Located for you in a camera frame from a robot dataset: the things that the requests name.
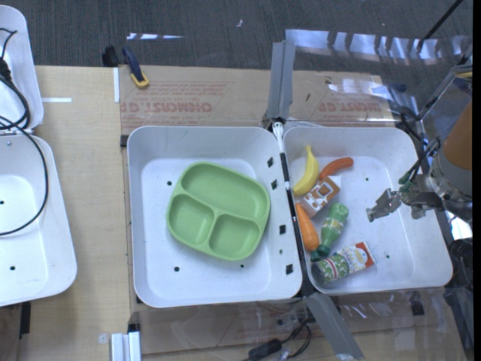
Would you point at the brown cardboard board red print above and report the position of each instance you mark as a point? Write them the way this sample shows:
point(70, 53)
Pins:
point(233, 100)

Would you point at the white and orange packet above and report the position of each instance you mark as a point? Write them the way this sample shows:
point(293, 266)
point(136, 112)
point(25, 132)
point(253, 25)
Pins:
point(360, 256)

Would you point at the orange sausage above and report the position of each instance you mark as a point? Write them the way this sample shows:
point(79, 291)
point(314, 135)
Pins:
point(335, 166)

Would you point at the green and red can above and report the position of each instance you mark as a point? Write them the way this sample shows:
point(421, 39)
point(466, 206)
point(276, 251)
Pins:
point(332, 269)

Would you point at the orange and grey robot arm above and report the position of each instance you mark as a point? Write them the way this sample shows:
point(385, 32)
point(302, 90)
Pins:
point(459, 141)

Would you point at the white plastic tray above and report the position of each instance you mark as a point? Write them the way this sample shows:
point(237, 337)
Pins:
point(158, 246)
point(30, 220)
point(406, 246)
point(17, 51)

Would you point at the orange carrot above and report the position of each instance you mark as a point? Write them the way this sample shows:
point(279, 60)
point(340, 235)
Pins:
point(306, 228)

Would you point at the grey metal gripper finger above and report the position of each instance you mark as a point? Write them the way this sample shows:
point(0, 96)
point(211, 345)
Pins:
point(418, 211)
point(385, 201)

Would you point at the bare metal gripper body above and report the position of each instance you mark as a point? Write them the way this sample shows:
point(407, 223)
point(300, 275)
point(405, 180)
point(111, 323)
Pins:
point(428, 196)

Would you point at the orange and white carton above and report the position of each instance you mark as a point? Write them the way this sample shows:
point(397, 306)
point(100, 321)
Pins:
point(319, 198)

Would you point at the green divided plate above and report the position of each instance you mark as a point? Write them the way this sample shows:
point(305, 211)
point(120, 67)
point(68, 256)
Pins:
point(221, 186)

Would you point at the green bottle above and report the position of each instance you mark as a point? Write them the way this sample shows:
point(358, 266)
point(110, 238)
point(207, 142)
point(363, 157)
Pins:
point(332, 224)

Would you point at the yellow banana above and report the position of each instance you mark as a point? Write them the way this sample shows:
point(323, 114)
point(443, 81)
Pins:
point(310, 171)

